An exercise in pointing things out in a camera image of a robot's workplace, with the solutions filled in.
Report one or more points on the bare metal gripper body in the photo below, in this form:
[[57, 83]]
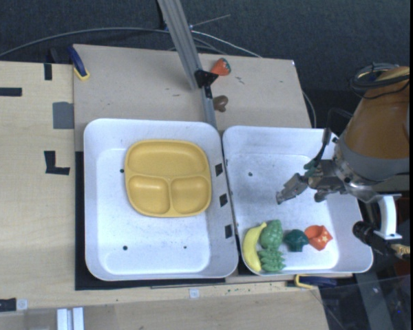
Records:
[[330, 181]]

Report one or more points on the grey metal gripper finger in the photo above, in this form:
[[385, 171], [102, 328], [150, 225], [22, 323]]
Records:
[[290, 188], [322, 195]]

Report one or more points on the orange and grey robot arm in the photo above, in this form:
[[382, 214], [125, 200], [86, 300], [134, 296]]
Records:
[[378, 129]]

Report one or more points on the white plastic tray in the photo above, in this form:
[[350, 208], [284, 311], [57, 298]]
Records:
[[158, 246], [272, 170]]

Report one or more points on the orange cup with star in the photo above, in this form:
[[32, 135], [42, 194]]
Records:
[[319, 237]]

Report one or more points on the dark green broccoli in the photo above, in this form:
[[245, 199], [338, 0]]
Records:
[[295, 240]]

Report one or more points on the yellow banana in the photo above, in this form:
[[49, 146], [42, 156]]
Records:
[[251, 249]]

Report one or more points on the thin black and white rod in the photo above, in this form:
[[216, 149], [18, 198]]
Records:
[[211, 112]]

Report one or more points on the brown toy lump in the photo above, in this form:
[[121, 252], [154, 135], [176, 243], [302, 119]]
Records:
[[220, 103]]

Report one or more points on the yellow divided plate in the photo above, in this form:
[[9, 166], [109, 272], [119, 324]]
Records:
[[167, 177]]

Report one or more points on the red strawberry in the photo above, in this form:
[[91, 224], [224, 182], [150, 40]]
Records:
[[221, 67]]

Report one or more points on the black block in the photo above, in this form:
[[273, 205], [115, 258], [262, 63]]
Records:
[[205, 77]]

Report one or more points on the pale wood board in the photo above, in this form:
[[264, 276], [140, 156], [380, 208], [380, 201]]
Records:
[[141, 84]]

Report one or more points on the black cylinder on white bracket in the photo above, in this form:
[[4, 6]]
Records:
[[387, 215]]

